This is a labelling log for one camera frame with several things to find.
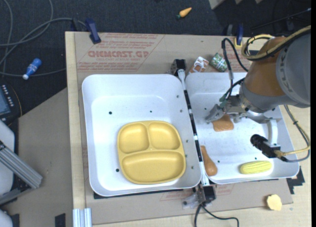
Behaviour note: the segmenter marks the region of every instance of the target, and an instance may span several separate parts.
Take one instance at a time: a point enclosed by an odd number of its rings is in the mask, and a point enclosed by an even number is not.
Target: dark carpet
[[[48,0],[0,0],[0,43],[8,42],[10,33],[10,5],[13,14],[13,30],[10,42],[20,41],[26,34],[51,17]],[[279,21],[253,30],[252,27],[301,12],[311,7],[311,0],[225,0],[212,10],[208,0],[51,0],[53,18],[92,18],[100,32],[223,35],[225,28],[243,23],[244,36],[268,33],[290,34],[311,24],[311,13],[303,13],[291,21]],[[194,10],[177,20],[181,9]],[[40,33],[43,28],[28,38]],[[10,83],[19,96],[23,113],[30,111],[67,86],[66,71],[49,74],[65,68],[64,32],[71,30],[69,20],[51,23],[47,30],[29,42],[16,46],[0,47],[0,72],[2,80]],[[21,75],[36,57],[42,65],[29,80]]]

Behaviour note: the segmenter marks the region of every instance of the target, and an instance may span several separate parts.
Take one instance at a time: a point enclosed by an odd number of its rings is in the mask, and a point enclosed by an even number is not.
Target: toy carrot
[[[185,17],[187,14],[189,14],[189,12],[191,11],[191,7],[190,8],[186,8],[183,9],[179,12],[179,14],[177,15],[177,18],[180,19],[181,17]]]

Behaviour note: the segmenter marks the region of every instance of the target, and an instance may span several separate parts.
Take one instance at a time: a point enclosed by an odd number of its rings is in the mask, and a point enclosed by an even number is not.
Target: black connector
[[[171,74],[174,76],[178,76],[178,70],[183,69],[184,71],[187,69],[187,64],[185,59],[175,59],[171,65]]]
[[[250,142],[255,146],[257,149],[262,151],[262,154],[268,158],[275,158],[277,157],[275,154],[275,150],[280,150],[280,146],[271,147],[267,144],[268,139],[262,137],[258,134],[254,134],[250,138]]]
[[[203,187],[205,195],[205,204],[208,204],[216,199],[214,186]]]

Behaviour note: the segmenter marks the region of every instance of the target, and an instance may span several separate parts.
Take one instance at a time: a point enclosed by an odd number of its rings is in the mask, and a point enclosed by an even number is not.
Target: yellow plate
[[[164,121],[124,125],[118,132],[118,158],[124,176],[136,184],[173,181],[186,169],[180,135]]]

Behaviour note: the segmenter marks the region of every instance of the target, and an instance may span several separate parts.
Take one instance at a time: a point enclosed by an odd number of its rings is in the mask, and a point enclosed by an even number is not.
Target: blue bottle
[[[26,73],[22,76],[22,78],[28,79],[30,75],[36,72],[36,70],[40,67],[40,65],[41,65],[41,60],[39,58],[34,59],[33,62],[26,69]]]

